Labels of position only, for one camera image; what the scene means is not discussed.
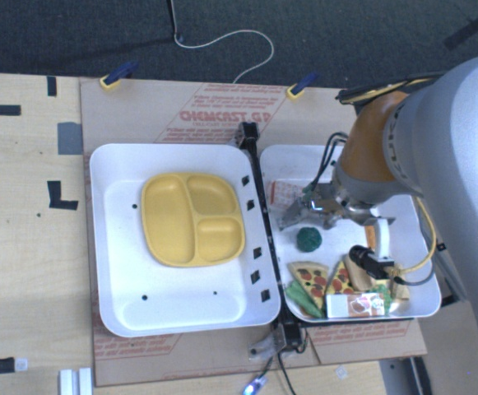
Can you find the yellow divided plate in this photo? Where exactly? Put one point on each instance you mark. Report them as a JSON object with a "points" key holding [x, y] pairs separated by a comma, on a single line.
{"points": [[168, 220]]}

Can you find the green toy leaf vegetable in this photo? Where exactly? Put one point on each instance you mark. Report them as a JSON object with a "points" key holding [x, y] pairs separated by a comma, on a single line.
{"points": [[300, 298]]}

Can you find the toy pizza slice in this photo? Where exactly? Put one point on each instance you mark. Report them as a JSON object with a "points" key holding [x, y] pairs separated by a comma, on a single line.
{"points": [[310, 278], [339, 280]]}

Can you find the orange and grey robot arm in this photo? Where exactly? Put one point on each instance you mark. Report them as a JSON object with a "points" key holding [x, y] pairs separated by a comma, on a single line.
{"points": [[436, 146]]}

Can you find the white packet with red print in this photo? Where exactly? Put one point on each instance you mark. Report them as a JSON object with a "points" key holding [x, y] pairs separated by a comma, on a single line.
{"points": [[281, 191]]}

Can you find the tan toy bread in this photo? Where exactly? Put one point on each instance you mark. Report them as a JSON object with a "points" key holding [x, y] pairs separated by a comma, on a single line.
{"points": [[355, 276]]}

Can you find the white carton with food picture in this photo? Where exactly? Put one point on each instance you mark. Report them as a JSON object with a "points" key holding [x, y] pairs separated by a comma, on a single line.
{"points": [[345, 306]]}

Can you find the thin black rod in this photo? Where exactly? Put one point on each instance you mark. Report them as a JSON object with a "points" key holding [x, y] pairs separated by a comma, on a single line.
{"points": [[268, 229]]}

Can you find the white plastic tray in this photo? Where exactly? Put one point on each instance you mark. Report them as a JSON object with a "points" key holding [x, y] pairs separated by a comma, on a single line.
{"points": [[337, 245], [181, 298]]}

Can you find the brown cardboard board red print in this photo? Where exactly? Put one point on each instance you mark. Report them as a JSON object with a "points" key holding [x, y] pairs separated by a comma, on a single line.
{"points": [[148, 109]]}

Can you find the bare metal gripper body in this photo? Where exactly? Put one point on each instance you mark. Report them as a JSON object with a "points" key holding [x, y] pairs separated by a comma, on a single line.
{"points": [[337, 204]]}

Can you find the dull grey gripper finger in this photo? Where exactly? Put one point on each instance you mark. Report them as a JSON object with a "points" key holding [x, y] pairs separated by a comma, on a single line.
{"points": [[293, 216], [331, 220]]}

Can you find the dark green broccoli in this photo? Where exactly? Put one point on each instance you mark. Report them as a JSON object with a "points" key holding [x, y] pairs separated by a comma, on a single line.
{"points": [[309, 239]]}

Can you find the black cylinder on white bracket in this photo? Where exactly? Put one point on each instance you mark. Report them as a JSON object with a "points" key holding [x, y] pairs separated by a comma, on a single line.
{"points": [[370, 261]]}

